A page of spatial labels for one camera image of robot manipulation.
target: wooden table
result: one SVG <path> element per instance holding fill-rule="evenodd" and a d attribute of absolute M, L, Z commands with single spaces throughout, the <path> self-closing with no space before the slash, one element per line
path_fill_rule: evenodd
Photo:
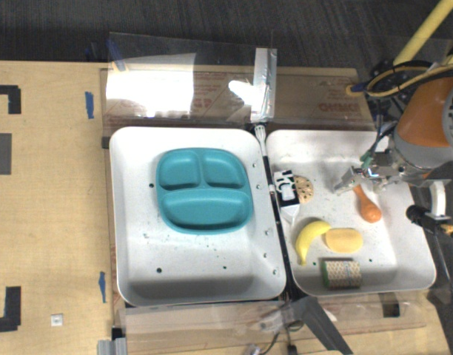
<path fill-rule="evenodd" d="M 0 61 L 0 84 L 21 88 L 22 114 L 0 95 L 0 133 L 12 134 L 11 175 L 0 175 L 0 317 L 21 286 L 21 325 L 0 333 L 0 354 L 96 354 L 113 324 L 100 71 L 106 64 Z M 85 92 L 94 97 L 89 119 Z M 98 284 L 105 273 L 106 302 Z M 426 326 L 346 335 L 356 354 L 449 354 L 432 304 Z M 62 326 L 51 315 L 63 314 Z M 300 354 L 323 354 L 316 339 Z M 242 354 L 242 348 L 192 354 Z M 278 343 L 271 354 L 285 354 Z"/>

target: teal plate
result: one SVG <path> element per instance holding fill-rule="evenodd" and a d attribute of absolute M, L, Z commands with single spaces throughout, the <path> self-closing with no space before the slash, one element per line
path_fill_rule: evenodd
<path fill-rule="evenodd" d="M 179 149 L 156 169 L 159 211 L 172 229 L 186 234 L 238 230 L 251 219 L 253 202 L 243 164 L 220 149 Z"/>

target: yellow banana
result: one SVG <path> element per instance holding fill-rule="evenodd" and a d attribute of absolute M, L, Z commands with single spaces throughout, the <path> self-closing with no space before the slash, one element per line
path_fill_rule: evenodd
<path fill-rule="evenodd" d="M 295 250 L 301 259 L 301 266 L 306 265 L 307 252 L 314 238 L 327 233 L 330 229 L 330 224 L 325 221 L 314 221 L 304 226 L 295 241 Z"/>

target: yellow potato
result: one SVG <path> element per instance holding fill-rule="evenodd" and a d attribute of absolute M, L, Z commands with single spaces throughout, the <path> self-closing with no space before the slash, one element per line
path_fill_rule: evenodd
<path fill-rule="evenodd" d="M 351 254 L 361 249 L 363 237 L 355 229 L 331 229 L 325 233 L 325 243 L 333 252 Z"/>

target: white plastic tray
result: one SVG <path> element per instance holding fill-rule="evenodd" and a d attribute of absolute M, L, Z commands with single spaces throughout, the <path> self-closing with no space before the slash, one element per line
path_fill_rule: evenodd
<path fill-rule="evenodd" d="M 225 234 L 182 234 L 161 218 L 155 170 L 170 150 L 224 149 L 242 162 L 251 220 Z M 239 129 L 127 127 L 110 140 L 118 288 L 135 306 L 269 300 L 286 284 L 259 142 Z"/>
<path fill-rule="evenodd" d="M 360 156 L 375 141 L 374 132 L 316 130 L 278 130 L 268 136 L 266 147 L 272 171 L 291 169 L 295 175 L 309 178 L 314 197 L 301 205 L 291 226 L 282 219 L 292 273 L 305 293 L 315 296 L 420 290 L 435 280 L 435 266 L 422 228 L 411 223 L 406 209 L 413 205 L 405 183 L 386 187 L 381 194 L 372 192 L 369 183 L 363 190 L 383 212 L 383 218 L 371 224 L 358 211 L 353 191 L 336 195 L 332 187 L 350 166 L 360 166 Z M 363 235 L 360 251 L 344 256 L 326 247 L 316 238 L 301 266 L 294 249 L 299 231 L 313 220 L 325 220 L 332 227 L 351 227 Z M 323 258 L 351 257 L 360 263 L 363 285 L 356 290 L 329 291 L 323 285 L 320 261 Z"/>

